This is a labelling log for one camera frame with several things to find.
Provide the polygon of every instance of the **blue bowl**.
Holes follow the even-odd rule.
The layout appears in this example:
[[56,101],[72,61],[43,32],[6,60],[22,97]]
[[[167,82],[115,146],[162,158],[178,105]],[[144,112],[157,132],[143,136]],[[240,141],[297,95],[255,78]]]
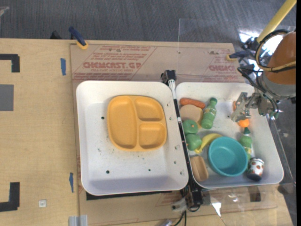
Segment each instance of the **blue bowl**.
[[210,144],[208,160],[216,173],[228,177],[241,175],[248,166],[245,149],[230,137],[219,137]]

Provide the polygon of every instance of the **banana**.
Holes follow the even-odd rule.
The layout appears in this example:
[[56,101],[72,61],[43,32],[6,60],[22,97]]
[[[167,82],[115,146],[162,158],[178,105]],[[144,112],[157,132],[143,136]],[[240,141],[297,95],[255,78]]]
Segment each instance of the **banana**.
[[201,153],[205,146],[209,145],[214,139],[217,139],[218,137],[222,137],[221,134],[218,133],[210,133],[208,135],[205,135],[202,138],[202,144],[199,148],[195,149],[194,151],[196,153]]

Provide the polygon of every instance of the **orange divided plate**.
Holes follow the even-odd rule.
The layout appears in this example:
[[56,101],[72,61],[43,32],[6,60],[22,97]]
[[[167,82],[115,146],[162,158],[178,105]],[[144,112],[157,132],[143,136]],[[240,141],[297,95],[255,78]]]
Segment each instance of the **orange divided plate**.
[[121,150],[149,151],[166,141],[166,120],[161,104],[146,96],[117,96],[108,105],[108,132]]

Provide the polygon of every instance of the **table surface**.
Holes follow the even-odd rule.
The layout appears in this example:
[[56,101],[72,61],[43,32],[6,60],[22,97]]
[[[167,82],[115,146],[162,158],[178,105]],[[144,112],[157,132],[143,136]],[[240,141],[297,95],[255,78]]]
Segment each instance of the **table surface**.
[[[0,212],[0,222],[5,225],[68,225],[69,216],[80,215],[70,55],[74,43],[0,39],[0,53],[18,54],[21,65],[19,73],[12,73],[11,62],[0,60],[0,84],[14,85],[13,111],[0,111],[0,202],[8,201],[9,183],[20,182],[18,209]],[[93,43],[174,46],[172,42]],[[61,58],[66,60],[64,76]],[[240,225],[242,220],[247,225],[292,225],[283,195],[276,190],[274,196],[277,207],[272,209],[222,214],[224,222],[217,214],[190,214],[187,225]],[[40,208],[39,200],[45,199],[47,206]],[[157,226],[160,222],[136,225]]]

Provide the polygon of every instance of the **toy bottle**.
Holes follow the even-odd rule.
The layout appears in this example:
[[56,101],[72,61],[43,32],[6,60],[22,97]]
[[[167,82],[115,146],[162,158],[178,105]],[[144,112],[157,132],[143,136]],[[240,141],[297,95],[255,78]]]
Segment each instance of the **toy bottle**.
[[209,105],[204,109],[203,119],[201,122],[201,126],[204,129],[211,129],[213,126],[213,121],[216,116],[216,108],[217,104],[216,98],[211,98],[209,101]]
[[248,156],[248,160],[251,159],[251,154],[252,154],[252,138],[250,138],[250,130],[248,129],[248,127],[246,127],[244,129],[244,133],[241,136],[241,138],[239,139],[240,144],[244,147],[246,154]]

